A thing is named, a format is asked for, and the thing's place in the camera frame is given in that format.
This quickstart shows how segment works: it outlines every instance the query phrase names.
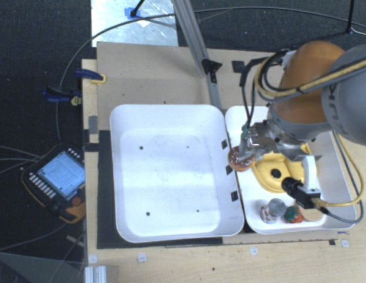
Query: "yellow cable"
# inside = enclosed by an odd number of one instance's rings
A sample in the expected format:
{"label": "yellow cable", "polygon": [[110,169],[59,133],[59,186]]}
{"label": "yellow cable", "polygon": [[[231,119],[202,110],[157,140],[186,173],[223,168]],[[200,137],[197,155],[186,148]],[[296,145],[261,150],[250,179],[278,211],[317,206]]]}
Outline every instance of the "yellow cable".
{"label": "yellow cable", "polygon": [[[255,86],[257,87],[258,91],[262,94],[264,94],[265,96],[269,96],[269,97],[285,97],[285,96],[289,96],[291,94],[295,94],[298,92],[298,90],[296,88],[290,89],[290,90],[286,90],[286,91],[278,91],[278,92],[273,92],[273,91],[268,91],[266,89],[264,89],[260,84],[259,84],[259,77],[260,77],[260,73],[262,71],[262,67],[265,65],[265,63],[268,62],[268,60],[270,60],[270,58],[266,59],[257,69],[256,75],[254,77],[254,83]],[[315,87],[315,86],[319,86],[321,84],[324,84],[328,81],[331,81],[335,78],[341,77],[345,74],[349,74],[352,73],[356,70],[359,70],[361,68],[366,67],[366,60],[357,62],[356,64],[352,65],[352,66],[348,66],[342,70],[336,71],[332,74],[329,74],[325,77],[322,78],[317,78],[314,81],[311,81],[307,84],[304,84],[302,86],[299,87],[299,89],[301,91],[305,91],[305,90],[310,90],[311,88]]]}
{"label": "yellow cable", "polygon": [[325,207],[331,207],[331,208],[338,208],[341,206],[350,206],[350,205],[355,205],[356,203],[358,203],[361,200],[361,196],[364,192],[364,181],[362,179],[361,173],[359,168],[357,167],[355,161],[352,159],[350,153],[348,152],[347,148],[344,145],[344,142],[342,141],[342,139],[340,138],[340,136],[338,135],[339,138],[339,142],[341,143],[341,146],[343,148],[343,151],[345,152],[347,158],[349,159],[349,161],[352,163],[357,175],[359,176],[359,180],[360,180],[360,193],[359,195],[352,201],[349,202],[341,202],[341,203],[331,203],[331,202],[327,202],[324,201],[320,198],[313,198],[312,202],[315,204],[316,208],[325,208]]}

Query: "red button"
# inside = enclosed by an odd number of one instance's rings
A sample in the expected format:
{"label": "red button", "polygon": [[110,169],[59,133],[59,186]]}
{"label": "red button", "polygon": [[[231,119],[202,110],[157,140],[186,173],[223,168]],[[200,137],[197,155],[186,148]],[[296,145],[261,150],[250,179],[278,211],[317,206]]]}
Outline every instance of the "red button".
{"label": "red button", "polygon": [[82,203],[82,199],[80,199],[79,197],[74,197],[72,200],[71,200],[72,204],[74,206],[78,206],[78,205],[81,205]]}

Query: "black floor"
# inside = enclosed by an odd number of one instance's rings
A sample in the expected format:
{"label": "black floor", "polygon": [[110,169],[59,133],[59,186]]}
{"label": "black floor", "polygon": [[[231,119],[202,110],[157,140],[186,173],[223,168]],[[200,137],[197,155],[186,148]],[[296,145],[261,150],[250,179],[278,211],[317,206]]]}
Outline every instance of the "black floor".
{"label": "black floor", "polygon": [[[199,14],[207,47],[276,51],[294,48],[309,40],[326,39],[344,49],[366,43],[366,36],[344,33],[349,0],[191,0],[194,9],[229,6],[267,6],[302,9],[338,19],[276,9],[233,10],[214,18]],[[354,22],[366,25],[366,0],[356,0]],[[366,28],[354,24],[361,32]],[[181,32],[179,44],[185,45]],[[90,0],[0,0],[0,145],[43,155],[57,144],[55,105],[43,99],[47,84],[58,86],[74,52],[90,37]],[[93,58],[86,48],[81,58]],[[79,80],[68,72],[67,88],[78,89]],[[61,136],[82,145],[81,110],[60,104]],[[0,158],[25,157],[0,149]],[[16,162],[0,162],[0,171]],[[31,198],[21,185],[20,167],[0,175],[0,248],[49,233],[61,226]],[[8,252],[62,259],[78,237],[83,224],[70,225],[43,240]],[[77,247],[67,257],[79,261]]]}

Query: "wooden table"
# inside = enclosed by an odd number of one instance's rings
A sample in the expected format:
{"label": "wooden table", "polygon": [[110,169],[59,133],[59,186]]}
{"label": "wooden table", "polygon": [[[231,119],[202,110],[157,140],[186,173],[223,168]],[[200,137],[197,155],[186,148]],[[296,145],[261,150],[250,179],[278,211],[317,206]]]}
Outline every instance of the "wooden table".
{"label": "wooden table", "polygon": [[[98,143],[97,130],[108,125],[108,119],[100,117],[103,112],[101,108],[110,108],[111,104],[129,102],[163,103],[161,100],[164,99],[164,94],[158,98],[156,97],[160,96],[160,93],[148,98],[143,96],[140,85],[145,82],[145,79],[142,79],[145,71],[148,72],[147,76],[153,80],[153,83],[159,78],[164,83],[169,76],[177,80],[196,78],[198,83],[205,83],[205,79],[197,77],[197,71],[193,61],[192,63],[190,61],[191,56],[186,48],[154,49],[154,47],[143,45],[105,43],[102,45],[108,45],[106,53],[111,51],[115,54],[113,66],[116,67],[116,74],[122,77],[117,83],[122,91],[126,89],[127,93],[125,97],[122,97],[120,92],[117,93],[120,101],[116,101],[117,98],[114,97],[112,98],[114,102],[109,100],[111,102],[109,106],[101,107],[98,103],[98,88],[109,87],[113,76],[109,76],[108,84],[104,85],[95,85],[89,80],[83,80],[83,120],[84,128],[89,131],[90,143]],[[104,52],[99,49],[98,60],[105,57],[101,55],[102,53]],[[251,58],[266,54],[220,50],[209,50],[209,53],[214,61],[224,64],[217,74],[223,108],[241,105],[242,100],[237,86],[239,75],[232,72],[230,61],[247,62]],[[153,62],[156,62],[153,66],[147,61],[150,55],[153,55]],[[135,57],[139,61],[138,68],[132,66]],[[158,68],[160,58],[166,58],[169,66]],[[83,67],[97,70],[97,61],[83,60]],[[132,86],[124,86],[129,81],[132,81]],[[205,94],[206,85],[203,85],[200,85],[199,90],[195,90],[202,91],[202,95],[187,98],[188,101],[191,100],[189,103],[209,103]],[[153,92],[150,89],[145,91],[149,94]],[[166,100],[174,97],[169,93],[172,91],[171,88],[166,88],[165,91]],[[257,104],[263,104],[263,102],[258,100]],[[94,121],[94,123],[97,122],[96,127],[93,127],[92,121],[89,123],[89,118],[97,120]],[[366,282],[366,147],[350,142],[346,144],[365,180],[363,199],[365,216],[361,223],[350,230],[314,232],[314,235],[310,235],[310,232],[304,232],[302,235],[287,233],[275,236],[249,234],[253,236],[246,241],[242,236],[225,240],[224,243],[227,245],[173,248],[159,246],[137,249],[97,249],[98,152],[85,152],[89,265],[107,265],[108,282]],[[329,239],[335,239],[335,245],[331,245]],[[349,247],[342,246],[342,240],[348,241]],[[138,254],[146,254],[147,261],[138,262]]]}

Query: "brown round object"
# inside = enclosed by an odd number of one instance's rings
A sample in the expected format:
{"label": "brown round object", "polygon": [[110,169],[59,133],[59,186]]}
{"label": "brown round object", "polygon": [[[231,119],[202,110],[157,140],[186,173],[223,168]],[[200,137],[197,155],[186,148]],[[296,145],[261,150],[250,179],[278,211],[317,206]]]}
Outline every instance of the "brown round object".
{"label": "brown round object", "polygon": [[299,206],[299,210],[306,221],[320,221],[323,217],[323,213],[317,209],[304,209]]}
{"label": "brown round object", "polygon": [[253,158],[251,159],[245,159],[245,160],[239,160],[238,159],[238,146],[231,148],[228,154],[228,162],[229,166],[239,172],[246,171],[251,167],[251,164],[253,162]]}

